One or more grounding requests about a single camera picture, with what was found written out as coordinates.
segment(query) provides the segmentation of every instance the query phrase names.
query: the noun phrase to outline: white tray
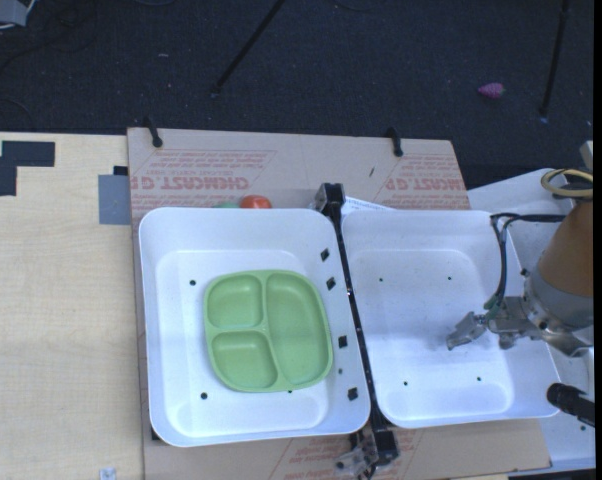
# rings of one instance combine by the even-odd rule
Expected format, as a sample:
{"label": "white tray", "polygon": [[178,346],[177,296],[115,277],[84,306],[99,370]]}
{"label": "white tray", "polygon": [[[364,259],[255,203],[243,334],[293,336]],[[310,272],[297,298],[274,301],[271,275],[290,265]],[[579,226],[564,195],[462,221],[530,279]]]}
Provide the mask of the white tray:
{"label": "white tray", "polygon": [[[405,428],[515,418],[558,409],[545,397],[559,378],[545,342],[501,350],[486,331],[452,351],[446,336],[468,312],[483,314],[500,276],[489,213],[360,211],[343,236],[381,412]],[[507,247],[507,294],[523,277]]]}
{"label": "white tray", "polygon": [[[326,217],[308,209],[159,208],[141,221],[139,245],[150,420],[162,440],[191,447],[347,434],[366,423],[367,382],[336,235]],[[206,349],[205,289],[217,276],[259,269],[295,271],[319,290],[334,360],[314,386],[245,393],[214,373]],[[347,346],[340,347],[343,336]]]}

